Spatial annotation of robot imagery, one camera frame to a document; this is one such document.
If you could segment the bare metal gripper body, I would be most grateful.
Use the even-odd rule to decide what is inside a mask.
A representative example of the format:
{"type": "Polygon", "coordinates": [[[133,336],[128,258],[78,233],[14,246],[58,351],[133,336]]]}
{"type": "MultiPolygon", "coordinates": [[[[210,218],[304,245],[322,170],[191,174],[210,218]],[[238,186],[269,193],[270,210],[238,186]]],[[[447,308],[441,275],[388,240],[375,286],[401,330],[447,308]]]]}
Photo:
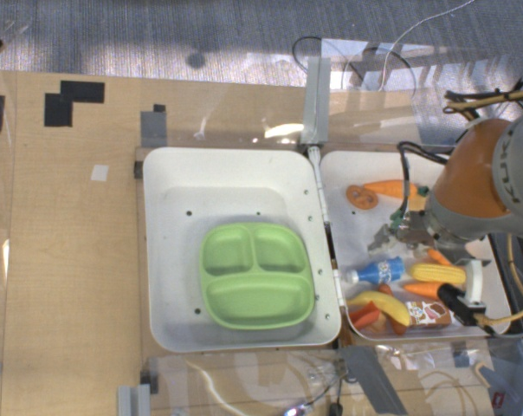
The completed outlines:
{"type": "Polygon", "coordinates": [[[435,233],[429,226],[426,211],[408,211],[394,231],[394,236],[400,243],[415,248],[423,245],[433,248],[435,246],[435,233]]]}

